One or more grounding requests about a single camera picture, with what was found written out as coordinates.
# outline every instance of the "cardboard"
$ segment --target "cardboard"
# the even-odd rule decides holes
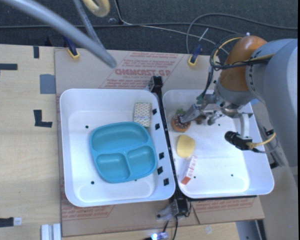
[[[62,139],[60,131],[60,95],[72,88],[149,89],[152,76],[161,76],[162,94],[172,89],[203,89],[207,82],[209,57],[199,56],[194,67],[188,65],[188,54],[110,50],[117,67],[109,68],[84,49],[73,59],[67,49],[56,49],[55,80],[57,103],[58,148],[61,191],[62,236],[80,236],[145,229],[162,229],[166,221],[157,220],[156,212],[168,206],[169,200],[131,204],[76,207],[66,198]],[[180,226],[263,219],[258,197],[193,201],[189,217]]]

